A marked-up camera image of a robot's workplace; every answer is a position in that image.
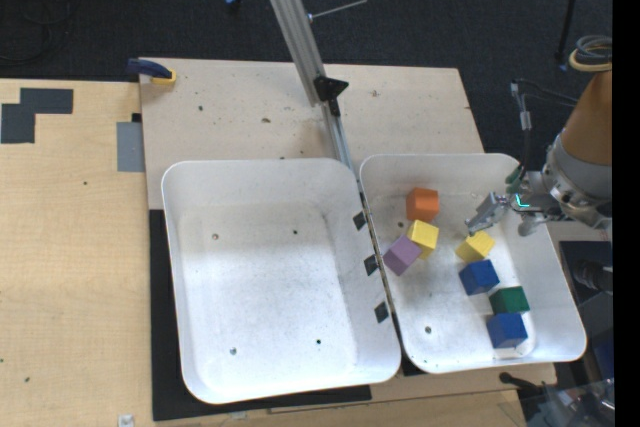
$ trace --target white tray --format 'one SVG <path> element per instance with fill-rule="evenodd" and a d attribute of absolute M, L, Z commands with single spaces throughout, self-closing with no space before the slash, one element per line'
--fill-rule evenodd
<path fill-rule="evenodd" d="M 386 381 L 400 345 L 356 178 L 333 159 L 191 161 L 162 180 L 182 374 L 222 404 Z"/>
<path fill-rule="evenodd" d="M 523 314 L 529 338 L 515 349 L 494 349 L 486 327 L 493 314 L 489 294 L 468 296 L 458 276 L 466 265 L 455 248 L 468 235 L 465 219 L 489 192 L 504 193 L 504 180 L 517 161 L 501 154 L 376 155 L 360 178 L 381 254 L 402 234 L 405 198 L 414 187 L 439 193 L 436 249 L 401 276 L 386 272 L 402 346 L 414 365 L 430 373 L 491 366 L 573 361 L 586 348 L 586 335 L 546 225 L 518 235 L 520 218 L 508 211 L 487 229 L 495 240 L 489 258 L 499 287 L 521 285 L 530 311 Z"/>

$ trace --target blue clamp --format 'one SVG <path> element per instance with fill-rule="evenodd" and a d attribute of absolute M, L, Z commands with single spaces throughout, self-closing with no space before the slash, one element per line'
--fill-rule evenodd
<path fill-rule="evenodd" d="M 154 84 L 172 85 L 176 81 L 176 72 L 174 70 L 165 68 L 161 64 L 149 61 L 148 59 L 129 59 L 125 72 L 149 75 L 151 82 Z"/>

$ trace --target block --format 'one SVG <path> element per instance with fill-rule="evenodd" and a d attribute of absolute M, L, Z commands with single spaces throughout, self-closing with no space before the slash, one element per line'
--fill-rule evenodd
<path fill-rule="evenodd" d="M 406 197 L 407 219 L 429 223 L 440 213 L 438 191 L 415 187 Z"/>
<path fill-rule="evenodd" d="M 407 237 L 409 240 L 420 246 L 420 258 L 427 259 L 438 243 L 438 233 L 440 232 L 437 226 L 425 223 L 424 221 L 416 220 L 411 223 L 407 230 Z"/>
<path fill-rule="evenodd" d="M 468 263 L 458 274 L 467 295 L 486 293 L 500 283 L 491 260 Z"/>
<path fill-rule="evenodd" d="M 413 262 L 418 259 L 422 249 L 418 244 L 402 235 L 396 240 L 382 257 L 385 267 L 391 269 L 397 276 L 402 275 Z"/>
<path fill-rule="evenodd" d="M 493 313 L 523 313 L 529 311 L 529 301 L 521 286 L 505 287 L 489 296 Z"/>
<path fill-rule="evenodd" d="M 529 337 L 519 313 L 498 313 L 487 321 L 487 329 L 494 349 L 517 347 Z"/>
<path fill-rule="evenodd" d="M 465 262 L 475 262 L 485 258 L 496 241 L 486 231 L 480 230 L 466 239 L 456 248 L 455 253 Z"/>

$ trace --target wooden table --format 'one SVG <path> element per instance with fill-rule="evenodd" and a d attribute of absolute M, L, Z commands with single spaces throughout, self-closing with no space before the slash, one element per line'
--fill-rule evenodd
<path fill-rule="evenodd" d="M 0 81 L 0 103 L 18 103 L 21 88 L 74 92 L 72 114 L 36 115 L 33 144 L 0 144 L 0 410 L 6 425 L 115 426 L 119 417 L 126 420 L 121 415 L 132 415 L 136 427 L 235 420 L 525 425 L 514 387 L 498 379 L 500 369 L 399 374 L 371 386 L 372 400 L 360 404 L 154 422 L 148 213 L 162 208 L 163 170 L 185 158 L 331 151 L 323 119 L 308 105 L 292 63 L 154 60 L 176 70 L 173 89 L 144 77 L 140 83 Z M 354 168 L 374 153 L 482 152 L 457 70 L 326 70 L 351 84 L 340 101 Z M 116 124 L 140 112 L 146 173 L 118 171 Z M 551 363 L 518 366 L 517 376 L 536 384 L 556 379 Z"/>

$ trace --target black clamp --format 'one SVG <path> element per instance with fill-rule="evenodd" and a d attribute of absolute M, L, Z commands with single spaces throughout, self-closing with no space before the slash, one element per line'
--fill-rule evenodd
<path fill-rule="evenodd" d="M 329 104 L 329 110 L 334 116 L 340 116 L 340 107 L 338 106 L 338 96 L 347 86 L 348 82 L 338 79 L 330 79 L 328 77 L 318 76 L 313 80 L 316 87 L 316 93 L 321 102 Z"/>

